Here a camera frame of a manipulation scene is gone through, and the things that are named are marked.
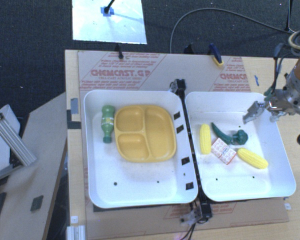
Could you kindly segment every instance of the toy vegetable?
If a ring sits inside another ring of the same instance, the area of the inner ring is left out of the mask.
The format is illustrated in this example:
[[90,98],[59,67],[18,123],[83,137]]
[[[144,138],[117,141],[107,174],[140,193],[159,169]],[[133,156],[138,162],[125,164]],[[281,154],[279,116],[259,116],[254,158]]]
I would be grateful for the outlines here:
[[238,130],[237,133],[235,133],[231,137],[231,136],[223,133],[213,122],[211,123],[211,126],[212,126],[212,129],[213,129],[215,135],[217,135],[221,140],[223,140],[228,145],[229,144],[235,145],[236,143],[238,143],[239,145],[243,145],[248,140],[248,135],[242,129]]

